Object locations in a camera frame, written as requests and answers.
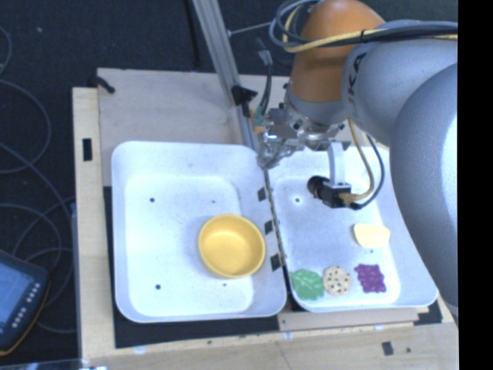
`yellow cookie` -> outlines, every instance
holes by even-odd
[[[334,296],[347,294],[351,288],[351,276],[339,266],[326,268],[322,282],[324,283],[325,290]]]
[[[384,247],[391,239],[391,231],[385,226],[355,224],[353,233],[359,245],[365,248]]]

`wooden table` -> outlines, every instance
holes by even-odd
[[[214,75],[195,75],[216,87],[220,94]],[[184,76],[183,80],[188,81],[189,76]],[[255,76],[243,78],[247,87],[258,86],[262,81]],[[100,94],[101,91],[90,88],[72,91],[78,219],[75,248],[79,261],[77,289],[82,366],[291,370],[458,368],[458,329],[440,298],[443,321],[430,325],[414,326],[413,323],[427,308],[336,314],[295,313],[287,308],[278,315],[280,330],[272,333],[116,348],[102,193],[105,174]],[[90,157],[83,145],[89,140],[92,144]]]

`yellow bowl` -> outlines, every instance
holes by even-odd
[[[233,214],[209,219],[200,230],[203,263],[220,277],[240,278],[255,273],[265,258],[263,236],[252,222]]]

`white tray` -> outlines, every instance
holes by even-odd
[[[364,148],[368,162],[380,180],[380,167],[374,151]],[[281,160],[269,171],[273,203],[280,239],[289,273],[300,269],[322,276],[324,269],[340,266],[351,276],[349,293],[334,296],[324,291],[316,300],[293,296],[301,307],[312,312],[330,312],[358,308],[421,307],[431,304],[438,290],[423,264],[407,231],[395,199],[388,165],[388,151],[381,150],[386,178],[376,200],[362,210],[333,209],[315,199],[307,190],[308,180],[329,174],[325,152],[304,150]],[[363,193],[369,183],[367,171],[355,147],[344,152],[346,182],[354,193]],[[353,237],[356,223],[383,225],[390,229],[390,245],[364,248]],[[385,292],[365,293],[354,270],[359,264],[377,264],[384,275]]]
[[[287,299],[274,231],[249,277],[226,279],[202,263],[197,238],[218,214],[240,214],[260,231],[272,220],[256,154],[245,146],[127,142],[112,154],[116,303],[135,322],[266,317]]]

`black clip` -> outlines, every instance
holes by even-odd
[[[250,118],[250,108],[248,107],[248,103],[251,102],[256,95],[258,95],[258,92],[235,85],[231,88],[231,93],[233,94],[235,104],[237,106],[241,104],[243,116]]]

